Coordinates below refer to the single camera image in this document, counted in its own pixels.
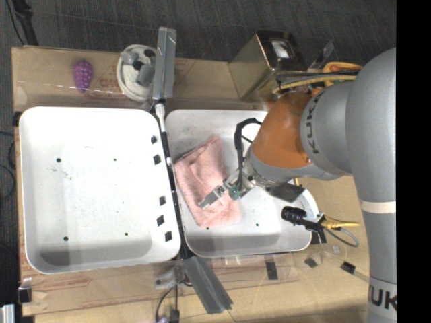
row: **purple grapes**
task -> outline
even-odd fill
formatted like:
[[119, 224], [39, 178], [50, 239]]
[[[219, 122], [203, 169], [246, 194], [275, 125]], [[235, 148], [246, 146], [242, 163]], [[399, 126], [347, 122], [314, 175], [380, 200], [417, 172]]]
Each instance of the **purple grapes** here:
[[75, 78], [76, 88], [79, 92], [84, 93], [92, 82], [93, 66], [85, 60], [76, 63], [73, 66], [73, 77]]

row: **gray cable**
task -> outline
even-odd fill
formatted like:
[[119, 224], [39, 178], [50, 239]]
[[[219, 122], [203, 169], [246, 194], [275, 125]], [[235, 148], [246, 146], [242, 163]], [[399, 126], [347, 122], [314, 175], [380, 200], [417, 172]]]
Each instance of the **gray cable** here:
[[349, 232], [348, 230], [339, 227], [336, 229], [337, 231], [343, 232], [345, 234], [347, 234], [351, 239], [353, 239], [353, 241], [355, 242], [355, 244], [349, 243], [347, 240], [344, 240], [343, 238], [340, 238], [339, 236], [337, 236], [335, 233], [333, 233], [330, 229], [325, 229], [325, 231], [330, 234], [331, 236], [337, 238], [340, 242], [343, 242], [344, 244], [347, 244], [348, 246], [351, 246], [352, 248], [357, 248], [359, 246], [359, 241], [358, 239], [354, 236], [354, 234], [352, 232]]

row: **white band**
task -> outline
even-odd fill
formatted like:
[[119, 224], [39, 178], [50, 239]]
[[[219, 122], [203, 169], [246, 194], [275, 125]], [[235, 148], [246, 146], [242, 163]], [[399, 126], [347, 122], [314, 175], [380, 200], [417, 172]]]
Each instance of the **white band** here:
[[359, 204], [363, 211], [369, 213], [385, 214], [397, 212], [397, 201], [368, 202], [359, 199]]

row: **folded towel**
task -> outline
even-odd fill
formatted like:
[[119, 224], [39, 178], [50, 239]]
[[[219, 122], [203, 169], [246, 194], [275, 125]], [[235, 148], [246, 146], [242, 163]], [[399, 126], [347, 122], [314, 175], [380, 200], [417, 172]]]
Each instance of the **folded towel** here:
[[203, 210], [198, 203], [227, 178], [223, 166], [222, 140], [214, 136], [174, 165], [176, 180], [196, 224], [201, 227], [225, 226], [237, 223], [241, 212], [238, 202], [226, 192]]

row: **coiled white cable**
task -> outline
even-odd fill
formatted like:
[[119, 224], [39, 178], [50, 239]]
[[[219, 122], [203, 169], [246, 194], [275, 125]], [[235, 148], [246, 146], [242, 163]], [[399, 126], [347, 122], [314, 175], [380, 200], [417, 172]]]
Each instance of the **coiled white cable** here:
[[[143, 46], [140, 44], [133, 44], [128, 46], [124, 52], [133, 51], [139, 54], [138, 61], [141, 61], [144, 64], [149, 64], [150, 59], [144, 54], [146, 50], [151, 50], [156, 53], [154, 48], [149, 46]], [[152, 97], [152, 88], [153, 84], [151, 83], [148, 87], [143, 87], [136, 82], [137, 76], [139, 75], [139, 71], [133, 68], [133, 65], [129, 65], [124, 63], [122, 58], [120, 57], [117, 63], [117, 80], [121, 91], [132, 100], [135, 100], [139, 103], [149, 102]]]

